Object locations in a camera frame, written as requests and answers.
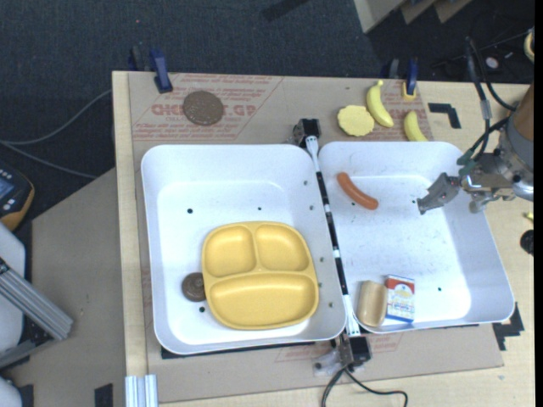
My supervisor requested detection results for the black block with thin wires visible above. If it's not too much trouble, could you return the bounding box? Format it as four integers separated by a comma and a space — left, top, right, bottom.
292, 117, 322, 148
333, 334, 374, 373

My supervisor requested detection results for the large brown round biscuit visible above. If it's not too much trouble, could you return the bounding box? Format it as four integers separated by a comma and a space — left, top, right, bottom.
182, 90, 225, 127

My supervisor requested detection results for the red white blue carton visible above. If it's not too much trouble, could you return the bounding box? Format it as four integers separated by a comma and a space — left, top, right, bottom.
383, 273, 417, 325

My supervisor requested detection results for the orange sausage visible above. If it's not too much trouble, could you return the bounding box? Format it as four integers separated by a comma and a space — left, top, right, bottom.
336, 171, 380, 211

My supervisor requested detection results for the yellow round biscuit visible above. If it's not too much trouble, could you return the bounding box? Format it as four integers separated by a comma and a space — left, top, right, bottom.
336, 104, 377, 137

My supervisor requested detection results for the thin black and white rod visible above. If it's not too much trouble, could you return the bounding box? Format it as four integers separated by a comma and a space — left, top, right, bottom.
305, 135, 362, 337

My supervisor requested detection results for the yellow divided plate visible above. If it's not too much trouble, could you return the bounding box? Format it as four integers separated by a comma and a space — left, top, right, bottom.
200, 220, 321, 332

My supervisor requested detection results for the brown cardboard board red print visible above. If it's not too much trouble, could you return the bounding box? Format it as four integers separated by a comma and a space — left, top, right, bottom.
126, 70, 507, 404

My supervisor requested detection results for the tan bread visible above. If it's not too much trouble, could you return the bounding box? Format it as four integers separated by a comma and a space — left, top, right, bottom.
355, 279, 389, 329

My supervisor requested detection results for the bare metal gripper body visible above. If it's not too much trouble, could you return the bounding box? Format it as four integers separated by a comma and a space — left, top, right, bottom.
460, 151, 535, 204

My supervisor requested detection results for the white plastic tray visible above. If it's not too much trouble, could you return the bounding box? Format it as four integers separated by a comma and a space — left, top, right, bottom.
140, 142, 349, 356
316, 140, 516, 336

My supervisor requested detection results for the yellow banana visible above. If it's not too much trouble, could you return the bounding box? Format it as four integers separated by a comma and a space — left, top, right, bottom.
402, 109, 430, 143
365, 79, 395, 129

